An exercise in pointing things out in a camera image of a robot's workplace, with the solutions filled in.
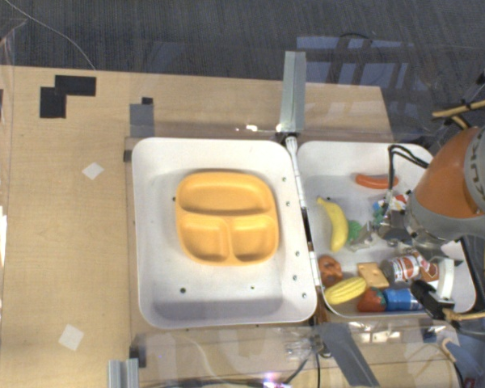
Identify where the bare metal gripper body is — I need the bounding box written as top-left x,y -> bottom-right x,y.
377,209 -> 445,260

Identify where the green broccoli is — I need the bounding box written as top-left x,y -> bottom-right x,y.
347,219 -> 365,245

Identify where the blue red white packet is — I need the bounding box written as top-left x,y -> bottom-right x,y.
372,193 -> 410,218

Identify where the yellow banana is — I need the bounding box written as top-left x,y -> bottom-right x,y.
316,196 -> 350,254

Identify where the yellow cheese slice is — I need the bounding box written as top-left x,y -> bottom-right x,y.
356,261 -> 390,290

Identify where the red and white can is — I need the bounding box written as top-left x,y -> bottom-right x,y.
381,254 -> 424,286

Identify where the brown doughnut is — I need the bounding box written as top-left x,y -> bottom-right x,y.
318,255 -> 344,288

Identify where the orange sausage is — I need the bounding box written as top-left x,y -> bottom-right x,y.
355,173 -> 400,191

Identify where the yellow corn cob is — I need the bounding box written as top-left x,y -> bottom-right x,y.
323,276 -> 368,306

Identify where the brown and white carton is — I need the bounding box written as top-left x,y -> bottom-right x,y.
418,255 -> 441,283

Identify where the red strawberry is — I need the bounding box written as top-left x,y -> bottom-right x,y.
356,287 -> 388,314

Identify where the blue can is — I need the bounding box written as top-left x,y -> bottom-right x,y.
382,288 -> 424,313

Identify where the white plastic tray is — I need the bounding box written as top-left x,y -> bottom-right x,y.
131,137 -> 319,330
297,140 -> 478,321

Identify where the orange divided plate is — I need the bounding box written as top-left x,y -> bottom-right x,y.
175,171 -> 280,267

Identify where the black cylinder on white bracket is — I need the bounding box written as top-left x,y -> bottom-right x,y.
410,257 -> 458,321

